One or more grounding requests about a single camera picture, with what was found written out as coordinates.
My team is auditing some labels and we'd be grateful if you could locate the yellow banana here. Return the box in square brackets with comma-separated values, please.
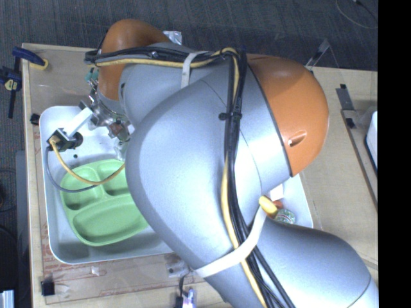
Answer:
[258, 194, 279, 218]

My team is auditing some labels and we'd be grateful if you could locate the green divided plate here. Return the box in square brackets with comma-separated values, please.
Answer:
[59, 158, 150, 248]

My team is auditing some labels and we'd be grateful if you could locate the black block with thin wires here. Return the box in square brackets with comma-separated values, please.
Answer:
[174, 289, 197, 308]

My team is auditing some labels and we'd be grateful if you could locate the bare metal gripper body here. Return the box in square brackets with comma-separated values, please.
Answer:
[89, 102, 133, 142]

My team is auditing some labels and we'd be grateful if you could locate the green and white packet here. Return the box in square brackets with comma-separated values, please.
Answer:
[274, 208, 297, 225]

